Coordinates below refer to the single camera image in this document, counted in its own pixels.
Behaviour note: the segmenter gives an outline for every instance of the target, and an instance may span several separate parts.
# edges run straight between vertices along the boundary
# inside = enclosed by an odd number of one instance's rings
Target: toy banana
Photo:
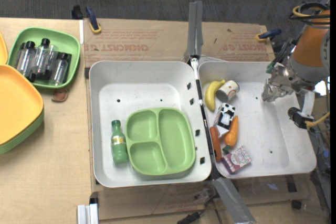
[[[215,110],[215,93],[225,83],[222,81],[213,81],[205,90],[204,103],[211,111]]]

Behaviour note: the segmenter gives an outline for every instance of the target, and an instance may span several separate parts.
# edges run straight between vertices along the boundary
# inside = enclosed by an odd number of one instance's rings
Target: yellow plate
[[[40,93],[8,65],[0,65],[0,104],[0,145],[32,124],[43,109]]]
[[[0,32],[0,65],[1,64],[4,65],[7,62],[7,59],[8,59],[8,53],[6,49],[6,44]]]

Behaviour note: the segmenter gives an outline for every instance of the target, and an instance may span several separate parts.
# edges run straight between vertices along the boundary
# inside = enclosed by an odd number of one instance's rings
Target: wooden table
[[[77,20],[0,18],[0,31],[10,50],[18,33],[31,26],[67,32],[78,40]],[[44,100],[43,124],[11,151],[0,155],[0,223],[76,223],[76,208],[88,204],[92,194],[90,169],[85,53],[66,102],[52,102],[50,90],[39,90]],[[307,176],[300,177],[310,195],[316,191]],[[217,205],[223,223],[233,223],[223,206]],[[288,201],[251,204],[258,223],[319,223],[294,212]],[[113,219],[102,223],[176,223],[186,212]],[[219,223],[215,210],[204,212],[198,223]]]

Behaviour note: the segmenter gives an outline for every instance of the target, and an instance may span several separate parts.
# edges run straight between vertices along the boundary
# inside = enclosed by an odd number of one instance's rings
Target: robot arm
[[[312,16],[301,12],[311,7],[322,11]],[[313,121],[312,91],[317,83],[330,75],[330,9],[322,4],[308,3],[295,7],[293,14],[307,26],[297,40],[288,39],[284,43],[279,55],[269,65],[267,72],[271,77],[266,80],[261,97],[272,102],[293,92],[301,95],[304,99],[302,110],[290,108],[288,115],[296,126],[305,129],[306,122]]]

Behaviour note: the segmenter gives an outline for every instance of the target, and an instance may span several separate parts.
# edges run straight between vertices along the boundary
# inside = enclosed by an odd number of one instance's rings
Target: yellow label
[[[123,136],[112,137],[112,145],[125,144],[125,138]]]

